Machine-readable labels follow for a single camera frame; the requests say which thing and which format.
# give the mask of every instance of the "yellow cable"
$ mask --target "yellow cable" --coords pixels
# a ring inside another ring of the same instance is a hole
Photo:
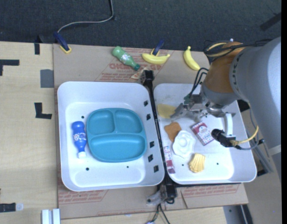
[[[236,146],[236,145],[239,145],[239,144],[242,144],[242,143],[246,143],[246,142],[252,140],[256,136],[258,131],[259,131],[259,126],[256,126],[256,130],[255,130],[254,134],[250,138],[248,138],[246,140],[242,140],[242,141],[231,140],[230,142],[233,144],[233,146]]]

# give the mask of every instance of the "bottle label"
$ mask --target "bottle label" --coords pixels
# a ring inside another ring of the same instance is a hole
[[[74,141],[78,140],[86,140],[86,134],[85,133],[76,133],[74,134]]]

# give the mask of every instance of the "banana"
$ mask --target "banana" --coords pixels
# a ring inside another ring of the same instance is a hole
[[[164,64],[167,59],[170,57],[170,54],[167,54],[165,56],[154,56],[152,54],[148,54],[148,53],[143,53],[142,54],[142,58],[151,64]]]
[[[199,70],[200,66],[196,63],[196,61],[194,61],[194,59],[191,56],[191,47],[188,46],[187,50],[184,51],[184,60],[186,62],[186,64],[193,70]]]

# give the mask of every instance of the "white strip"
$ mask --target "white strip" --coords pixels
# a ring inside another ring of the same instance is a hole
[[[278,153],[281,153],[281,144],[269,149],[269,154],[271,156]]]

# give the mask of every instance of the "white bottle cap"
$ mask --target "white bottle cap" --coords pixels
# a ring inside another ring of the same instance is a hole
[[[86,158],[86,152],[79,152],[79,153],[78,153],[78,158],[79,158],[79,159]]]

